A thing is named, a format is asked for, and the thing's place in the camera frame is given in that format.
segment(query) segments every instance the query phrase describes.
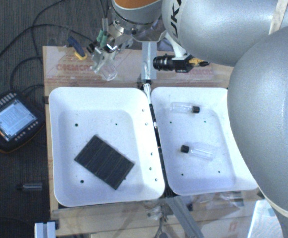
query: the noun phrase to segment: white strap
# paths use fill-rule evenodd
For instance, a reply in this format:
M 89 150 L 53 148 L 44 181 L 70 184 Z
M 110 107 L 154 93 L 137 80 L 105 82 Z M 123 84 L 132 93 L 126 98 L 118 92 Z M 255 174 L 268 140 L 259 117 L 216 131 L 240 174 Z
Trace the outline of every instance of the white strap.
M 278 0 L 268 34 L 272 34 L 280 29 L 287 4 L 288 0 Z
M 273 207 L 276 211 L 278 211 L 280 214 L 284 215 L 286 218 L 288 218 L 288 211 L 285 209 L 279 207 L 277 204 L 275 204 L 272 200 L 270 200 L 263 192 L 262 194 L 264 195 L 266 201 L 270 204 L 271 207 Z

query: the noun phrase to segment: white tray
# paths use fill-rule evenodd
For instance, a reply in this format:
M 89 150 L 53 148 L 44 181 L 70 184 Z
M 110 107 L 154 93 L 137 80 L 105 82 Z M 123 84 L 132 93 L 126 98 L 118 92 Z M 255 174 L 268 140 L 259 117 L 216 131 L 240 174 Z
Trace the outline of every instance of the white tray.
M 60 87 L 49 95 L 54 193 L 67 207 L 152 200 L 165 189 L 146 95 L 134 88 Z M 135 163 L 112 189 L 74 158 L 94 136 Z
M 251 190 L 257 184 L 233 137 L 224 88 L 158 87 L 152 91 L 165 170 L 179 195 Z M 200 113 L 174 113 L 172 102 L 194 103 Z M 213 160 L 183 154 L 181 145 L 213 146 Z

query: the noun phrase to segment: black cap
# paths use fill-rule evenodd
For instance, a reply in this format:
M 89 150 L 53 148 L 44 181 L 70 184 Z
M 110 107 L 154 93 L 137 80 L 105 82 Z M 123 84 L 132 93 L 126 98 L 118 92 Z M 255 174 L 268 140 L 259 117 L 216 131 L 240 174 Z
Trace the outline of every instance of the black cap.
M 199 113 L 199 112 L 200 112 L 200 107 L 198 107 L 198 106 L 192 106 L 192 112 L 193 112 L 193 113 Z
M 188 153 L 189 150 L 190 150 L 190 147 L 189 147 L 189 146 L 187 146 L 187 145 L 182 145 L 182 147 L 181 147 L 181 152 L 182 152 L 182 153 Z

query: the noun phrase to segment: dark floor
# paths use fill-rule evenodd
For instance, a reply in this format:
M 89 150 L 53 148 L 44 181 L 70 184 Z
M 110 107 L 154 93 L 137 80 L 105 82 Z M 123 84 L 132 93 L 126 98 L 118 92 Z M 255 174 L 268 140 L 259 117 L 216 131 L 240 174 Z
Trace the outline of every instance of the dark floor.
M 0 0 L 0 53 L 7 47 L 0 54 L 0 93 L 10 89 L 13 69 L 24 59 L 37 55 L 31 31 L 26 29 L 32 26 L 40 11 L 58 1 L 61 0 Z M 99 4 L 99 0 L 68 0 L 42 13 L 36 24 L 62 27 L 44 25 L 33 28 L 38 55 L 41 55 L 42 45 L 67 45 L 69 34 L 84 46 L 90 43 L 87 38 L 70 30 L 95 39 L 101 27 Z M 36 84 L 37 87 L 26 90 L 24 94 L 38 109 L 43 110 L 43 88 L 40 86 L 43 84 L 43 68 L 38 58 L 32 58 L 17 68 L 12 85 L 22 91 Z M 18 184 L 31 182 L 41 182 L 42 190 L 16 190 Z M 34 223 L 46 222 L 48 219 L 46 132 L 43 128 L 24 147 L 11 154 L 0 153 L 0 238 L 32 237 Z

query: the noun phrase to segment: device screen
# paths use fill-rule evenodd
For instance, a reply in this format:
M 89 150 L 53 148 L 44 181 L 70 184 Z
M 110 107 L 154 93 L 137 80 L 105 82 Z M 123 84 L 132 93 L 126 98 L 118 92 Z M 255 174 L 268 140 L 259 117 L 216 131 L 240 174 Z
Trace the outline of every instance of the device screen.
M 0 110 L 0 134 L 10 141 L 37 118 L 18 100 Z

